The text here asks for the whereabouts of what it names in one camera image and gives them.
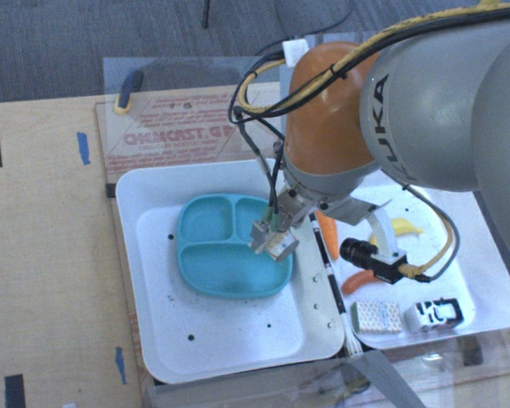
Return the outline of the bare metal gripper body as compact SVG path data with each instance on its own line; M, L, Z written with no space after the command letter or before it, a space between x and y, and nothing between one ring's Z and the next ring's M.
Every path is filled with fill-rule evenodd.
M266 212L267 229L271 233L284 232L301 223L322 201L322 194L304 185L273 186L270 189Z

